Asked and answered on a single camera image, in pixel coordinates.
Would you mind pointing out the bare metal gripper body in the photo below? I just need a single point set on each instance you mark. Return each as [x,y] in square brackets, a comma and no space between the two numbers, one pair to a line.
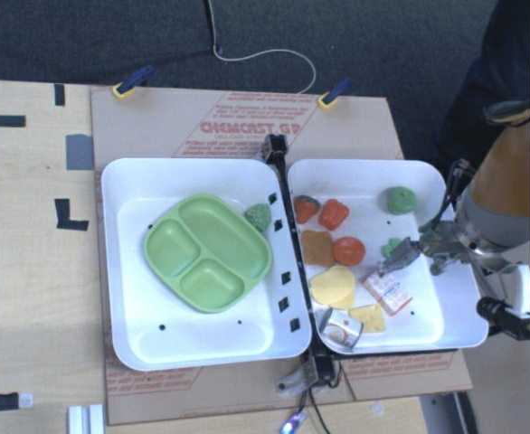
[450,242]

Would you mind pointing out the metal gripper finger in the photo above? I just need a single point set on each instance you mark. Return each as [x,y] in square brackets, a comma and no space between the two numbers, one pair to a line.
[400,257]

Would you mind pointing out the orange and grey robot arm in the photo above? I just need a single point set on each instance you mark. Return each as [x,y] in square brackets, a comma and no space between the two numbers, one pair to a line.
[502,183]

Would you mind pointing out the small dark green broccoli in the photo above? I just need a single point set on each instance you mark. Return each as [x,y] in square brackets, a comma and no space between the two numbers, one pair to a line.
[390,247]

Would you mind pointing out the red and white packet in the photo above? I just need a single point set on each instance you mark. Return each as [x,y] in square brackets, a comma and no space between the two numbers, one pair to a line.
[389,294]

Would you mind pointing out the red tomato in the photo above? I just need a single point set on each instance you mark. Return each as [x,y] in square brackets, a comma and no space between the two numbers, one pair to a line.
[348,251]

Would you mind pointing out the green apple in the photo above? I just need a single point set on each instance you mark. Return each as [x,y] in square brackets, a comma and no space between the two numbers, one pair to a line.
[401,200]

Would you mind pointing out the white plastic tray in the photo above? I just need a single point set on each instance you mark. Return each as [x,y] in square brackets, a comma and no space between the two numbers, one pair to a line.
[428,314]
[201,333]

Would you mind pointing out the yellow cheese wedge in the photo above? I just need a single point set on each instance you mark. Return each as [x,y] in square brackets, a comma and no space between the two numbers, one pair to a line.
[369,318]

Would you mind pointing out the yellow heart-shaped crisp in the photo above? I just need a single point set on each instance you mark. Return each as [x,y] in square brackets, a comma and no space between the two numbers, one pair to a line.
[333,285]

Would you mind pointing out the orange bell pepper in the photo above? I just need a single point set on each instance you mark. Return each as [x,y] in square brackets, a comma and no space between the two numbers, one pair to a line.
[334,214]

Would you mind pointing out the brown bread slice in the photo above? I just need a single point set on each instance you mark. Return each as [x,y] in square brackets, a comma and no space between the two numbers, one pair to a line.
[317,248]

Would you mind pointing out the silver can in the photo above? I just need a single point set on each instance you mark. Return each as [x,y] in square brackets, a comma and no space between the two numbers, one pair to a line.
[342,330]

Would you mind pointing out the red strawberry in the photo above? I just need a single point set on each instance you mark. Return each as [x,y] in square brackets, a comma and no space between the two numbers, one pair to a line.
[305,208]

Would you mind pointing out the pale green broccoli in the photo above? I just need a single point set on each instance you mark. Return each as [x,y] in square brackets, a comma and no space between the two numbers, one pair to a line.
[259,216]

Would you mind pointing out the green divided plate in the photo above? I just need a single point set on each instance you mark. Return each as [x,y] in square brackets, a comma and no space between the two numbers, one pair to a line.
[211,251]

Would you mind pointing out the brown cardboard board red print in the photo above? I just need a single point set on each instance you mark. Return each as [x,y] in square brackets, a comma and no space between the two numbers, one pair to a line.
[165,125]

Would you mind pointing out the black cylinder on white bracket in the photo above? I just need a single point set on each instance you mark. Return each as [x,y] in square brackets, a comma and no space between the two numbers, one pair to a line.
[507,312]

